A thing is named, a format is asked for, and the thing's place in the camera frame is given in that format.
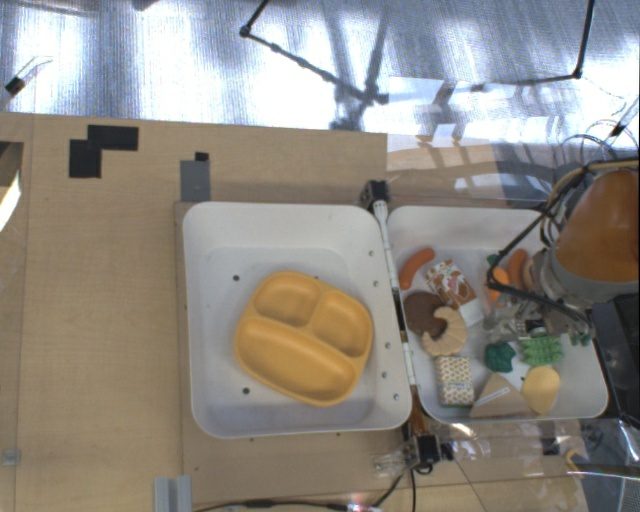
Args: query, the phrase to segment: yellow divided plate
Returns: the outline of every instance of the yellow divided plate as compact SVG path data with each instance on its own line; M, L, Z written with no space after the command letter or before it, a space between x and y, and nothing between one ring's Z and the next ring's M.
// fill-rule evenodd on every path
M373 342L369 311L299 272L271 274L253 293L233 341L252 377L302 402L335 405L349 396Z

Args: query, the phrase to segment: white plastic tray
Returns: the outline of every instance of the white plastic tray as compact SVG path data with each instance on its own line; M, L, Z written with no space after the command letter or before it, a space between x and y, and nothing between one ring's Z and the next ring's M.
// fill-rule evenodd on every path
M371 214L353 206L201 203L187 213L183 232L191 400L205 432L237 438L386 430L406 420L411 398L404 356ZM371 313L371 355L353 393L336 406L284 396L253 380L234 359L233 334L247 301L279 270L318 276Z
M394 260L397 268L401 269L414 252L424 247L435 250L436 257L431 265L452 258L476 291L486 314L490 310L482 289L488 267L486 257L506 246L536 215L525 210L401 207L392 212L388 223ZM537 229L520 246L530 254L537 252L541 248ZM424 271L429 267L430 264L427 264L420 269L412 288L404 292L404 296L416 290L429 290L424 279ZM469 409L440 405L433 359L422 349L419 337L411 332L408 334L420 400L425 410L445 423L469 422ZM471 359L472 378L476 396L479 396L490 374L483 362L486 342L482 323L471 328L468 335L460 355ZM538 419L592 418L600 415L607 406L608 393L595 347L573 347L567 337L563 337L562 342L565 357L554 365L561 378L558 398L549 415ZM520 377L524 376L528 367L524 364L514 366L514 373L501 375L508 377L519 388Z

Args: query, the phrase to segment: table surface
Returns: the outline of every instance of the table surface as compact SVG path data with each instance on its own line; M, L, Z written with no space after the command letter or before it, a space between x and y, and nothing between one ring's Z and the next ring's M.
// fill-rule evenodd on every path
M366 466L395 446L397 432L210 439L203 466L188 466L174 236L179 162L196 151L210 154L214 200L348 204L368 179L385 178L384 135L0 116L0 140L26 143L29 198L11 220L28 220L28 245L21 322L12 324L15 335L21 330L19 395L4 384L9 374L1 388L3 400L19 397L22 453L15 482L2 478L7 510L15 485L20 512L151 511L154 478L183 473L192 475L196 504L331 493L362 499L389 485ZM101 179L70 179L69 140L86 139L90 123L139 127L139 150L103 151ZM433 174L438 183L442 176ZM517 444L521 431L502 428ZM571 496L574 510L586 510L580 486L562 477L562 459L538 455L440 463L419 478L420 503L500 510L507 494L532 503ZM532 467L548 478L533 486L515 480ZM385 510L407 510L407 485Z

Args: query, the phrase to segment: green waffle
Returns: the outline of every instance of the green waffle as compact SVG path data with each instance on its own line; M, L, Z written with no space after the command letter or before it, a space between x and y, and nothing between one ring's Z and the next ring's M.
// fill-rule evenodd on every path
M564 357L560 338L541 336L522 341L524 362L531 366L557 363Z

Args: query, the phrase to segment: silver reflective surface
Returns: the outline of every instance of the silver reflective surface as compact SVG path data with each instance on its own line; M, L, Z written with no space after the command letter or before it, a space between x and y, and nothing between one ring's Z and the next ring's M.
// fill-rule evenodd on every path
M559 109L590 123L638 93L634 0L596 4L585 80L521 88L519 102L508 84L573 71L586 0L273 0L254 26L260 40L242 39L257 3L4 1L2 80L54 58L28 84L35 106L19 95L8 109L399 133L475 123L472 136L488 120L533 125ZM442 81L445 108L393 111L390 77ZM495 85L469 101L478 84Z

